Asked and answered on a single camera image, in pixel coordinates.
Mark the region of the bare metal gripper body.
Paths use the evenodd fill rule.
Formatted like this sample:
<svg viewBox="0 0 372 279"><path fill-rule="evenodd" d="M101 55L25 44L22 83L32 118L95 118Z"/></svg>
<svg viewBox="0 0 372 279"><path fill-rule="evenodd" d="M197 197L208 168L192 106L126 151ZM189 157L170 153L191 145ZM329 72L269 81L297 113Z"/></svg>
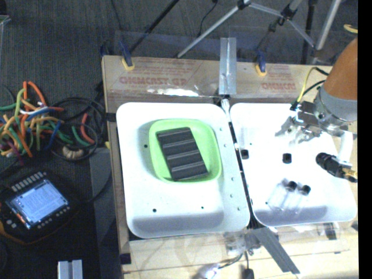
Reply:
<svg viewBox="0 0 372 279"><path fill-rule="evenodd" d="M322 133L341 136L349 130L349 123L336 117L321 102L303 101L298 107L295 121L302 132L309 136L320 136Z"/></svg>

